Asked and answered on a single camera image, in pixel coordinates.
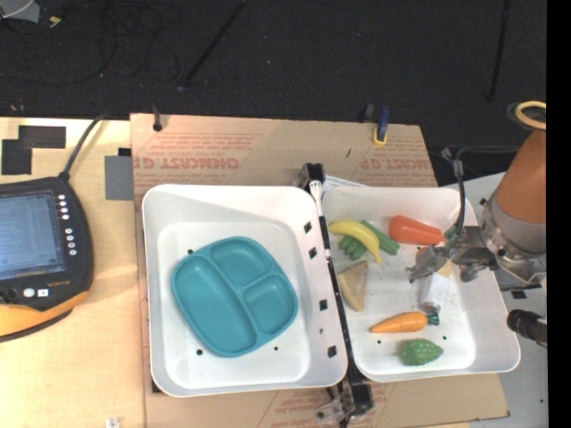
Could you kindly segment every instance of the toy banana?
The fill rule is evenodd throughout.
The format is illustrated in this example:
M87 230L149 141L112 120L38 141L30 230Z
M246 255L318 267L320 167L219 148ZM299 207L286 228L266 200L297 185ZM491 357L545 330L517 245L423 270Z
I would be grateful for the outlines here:
M367 250L375 257L375 262L380 263L381 257L378 254L379 241L377 235L372 230L348 218L337 220L329 226L329 231L338 235L352 236L361 241Z

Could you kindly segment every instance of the toy carrot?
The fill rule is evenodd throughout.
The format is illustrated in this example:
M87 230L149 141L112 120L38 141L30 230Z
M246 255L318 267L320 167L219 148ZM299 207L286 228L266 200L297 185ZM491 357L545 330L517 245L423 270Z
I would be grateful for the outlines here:
M419 310L404 312L398 316L387 318L371 327L371 333L405 333L417 332L428 324L438 325L438 315L427 316Z

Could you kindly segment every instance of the blue divided plate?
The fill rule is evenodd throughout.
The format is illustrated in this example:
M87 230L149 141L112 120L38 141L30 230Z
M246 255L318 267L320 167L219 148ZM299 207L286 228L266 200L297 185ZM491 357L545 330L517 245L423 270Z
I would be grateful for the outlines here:
M185 257L171 284L188 324L222 357L258 349L297 315L297 296L284 271L259 243L242 236Z

